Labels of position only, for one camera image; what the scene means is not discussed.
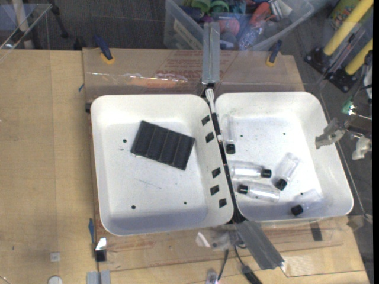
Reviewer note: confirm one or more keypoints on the brown cardboard board red print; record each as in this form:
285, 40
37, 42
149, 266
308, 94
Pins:
124, 69

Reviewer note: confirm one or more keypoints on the white plastic tray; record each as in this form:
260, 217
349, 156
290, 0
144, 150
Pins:
266, 123
154, 194

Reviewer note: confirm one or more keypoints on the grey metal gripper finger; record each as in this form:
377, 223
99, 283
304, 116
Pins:
362, 147
330, 136

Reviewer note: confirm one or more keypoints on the clear plastic bottle black cap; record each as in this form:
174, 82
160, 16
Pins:
247, 171
281, 184
297, 210
262, 192
230, 148

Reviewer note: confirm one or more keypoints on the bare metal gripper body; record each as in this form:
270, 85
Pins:
359, 124

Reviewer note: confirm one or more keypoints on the black ridged rectangular tray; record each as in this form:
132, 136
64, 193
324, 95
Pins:
162, 145

